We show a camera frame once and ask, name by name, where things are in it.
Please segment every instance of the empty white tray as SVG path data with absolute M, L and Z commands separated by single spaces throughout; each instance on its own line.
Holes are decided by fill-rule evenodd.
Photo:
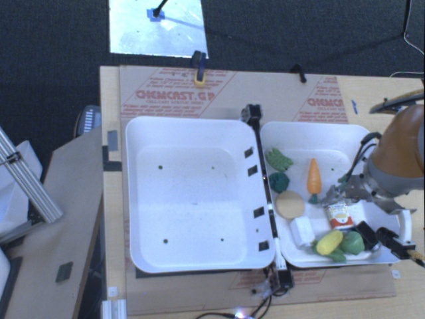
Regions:
M 322 190 L 319 198 L 323 198 L 331 185 L 351 167 L 360 141 L 369 131 L 362 126 L 348 124 L 317 124 L 297 122 L 270 122 L 261 131 L 265 152 L 272 148 L 279 149 L 285 156 L 294 161 L 287 170 L 290 179 L 288 190 L 295 191 L 305 201 L 304 216 L 308 216 L 317 239 L 331 230 L 331 225 L 324 208 L 308 203 L 310 194 L 307 191 L 307 176 L 311 158 L 317 160 L 320 170 Z M 268 175 L 275 172 L 268 164 Z M 363 163 L 357 165 L 354 174 L 362 172 Z M 272 191 L 273 200 L 277 194 Z M 398 233 L 400 223 L 396 215 L 388 215 L 371 202 L 360 201 L 349 207 L 349 213 L 355 224 L 366 221 L 375 231 L 379 227 L 387 227 Z M 374 263 L 396 263 L 399 260 L 389 249 L 381 247 L 375 252 L 361 252 L 359 255 L 346 255 L 347 262 L 336 263 L 327 257 L 313 254 L 309 250 L 298 249 L 290 230 L 290 220 L 276 214 L 276 226 L 280 238 L 280 249 L 284 258 L 297 267 L 321 267 L 344 265 L 368 265 Z
M 130 253 L 145 272 L 263 268 L 275 255 L 253 130 L 138 117 L 126 128 Z

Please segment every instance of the beige round object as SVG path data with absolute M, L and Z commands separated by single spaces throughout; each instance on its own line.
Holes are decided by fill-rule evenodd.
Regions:
M 295 191 L 279 194 L 274 205 L 278 214 L 288 220 L 304 214 L 304 200 Z

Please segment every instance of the can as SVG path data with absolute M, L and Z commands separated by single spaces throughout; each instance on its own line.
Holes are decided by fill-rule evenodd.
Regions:
M 354 227 L 354 222 L 348 212 L 344 201 L 326 207 L 326 214 L 333 229 L 349 229 Z

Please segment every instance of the orange carrot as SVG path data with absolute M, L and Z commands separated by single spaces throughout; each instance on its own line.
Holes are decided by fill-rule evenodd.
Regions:
M 307 190 L 311 194 L 318 194 L 321 191 L 321 180 L 319 167 L 315 158 L 311 159 L 308 171 Z

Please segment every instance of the white cable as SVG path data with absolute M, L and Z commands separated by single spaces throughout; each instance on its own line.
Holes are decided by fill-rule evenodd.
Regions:
M 421 50 L 419 47 L 417 47 L 416 45 L 412 44 L 409 40 L 407 40 L 407 30 L 408 30 L 408 26 L 409 26 L 409 22 L 410 22 L 410 14 L 412 12 L 412 0 L 410 0 L 410 4 L 409 4 L 409 13 L 407 14 L 407 22 L 406 22 L 406 30 L 404 31 L 403 34 L 403 39 L 406 42 L 406 44 L 408 44 L 409 46 L 413 47 L 415 50 L 419 51 L 421 55 L 425 55 L 424 51 Z M 425 72 L 409 72 L 409 71 L 398 71 L 398 72 L 394 72 L 392 75 L 390 75 L 390 77 L 395 76 L 396 74 L 400 74 L 400 73 L 405 73 L 405 74 L 425 74 Z

